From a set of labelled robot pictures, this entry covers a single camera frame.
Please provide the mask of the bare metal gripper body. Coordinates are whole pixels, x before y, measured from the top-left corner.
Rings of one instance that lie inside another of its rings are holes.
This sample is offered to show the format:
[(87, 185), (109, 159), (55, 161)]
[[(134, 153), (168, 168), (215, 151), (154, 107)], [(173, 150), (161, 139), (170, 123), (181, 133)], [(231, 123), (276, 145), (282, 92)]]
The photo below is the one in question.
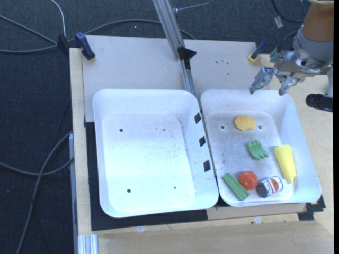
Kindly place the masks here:
[(280, 51), (272, 53), (274, 74), (280, 81), (304, 81), (306, 77), (326, 75), (332, 61), (319, 60), (304, 51)]

